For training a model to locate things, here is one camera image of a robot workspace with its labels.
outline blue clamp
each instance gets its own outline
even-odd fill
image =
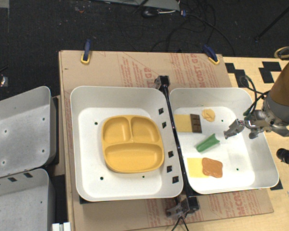
[[[91,46],[91,40],[87,39],[85,43],[85,51],[81,55],[81,62],[83,64],[89,64],[90,61],[90,46]]]
[[[215,65],[220,63],[220,60],[217,58],[214,50],[207,44],[202,47],[202,50],[209,57],[209,60]]]

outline yellow divided plate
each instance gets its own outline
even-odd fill
[[[141,173],[159,168],[164,148],[155,122],[140,115],[119,115],[102,127],[102,146],[107,166],[119,173]]]

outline cardboard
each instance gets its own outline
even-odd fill
[[[166,217],[166,210],[175,206],[173,199],[110,201],[81,204],[75,186],[72,124],[69,97],[77,86],[153,87],[159,75],[170,77],[170,89],[178,87],[231,87],[231,78],[224,60],[218,55],[219,65],[213,65],[204,54],[146,53],[146,52],[91,52],[88,65],[81,63],[82,51],[59,52],[62,115],[66,161],[66,195],[68,218],[74,231],[112,230],[127,231],[152,228],[166,230],[176,219]],[[232,222],[232,227],[259,227],[263,219],[248,216],[273,213],[267,189],[229,192],[198,197],[200,210],[186,218],[187,223],[203,227],[210,220],[227,220],[244,217]],[[219,230],[229,230],[226,224],[215,223]]]

